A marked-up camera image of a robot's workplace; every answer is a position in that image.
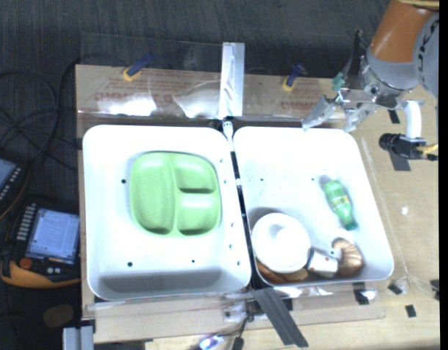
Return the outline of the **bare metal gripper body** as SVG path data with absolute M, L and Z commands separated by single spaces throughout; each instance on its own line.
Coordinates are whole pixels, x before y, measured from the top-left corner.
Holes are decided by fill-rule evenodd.
M 344 110 L 360 110 L 382 106 L 393 109 L 399 97 L 399 89 L 377 79 L 367 71 L 360 74 L 338 73 L 332 80 L 332 89 L 337 93 L 335 104 Z

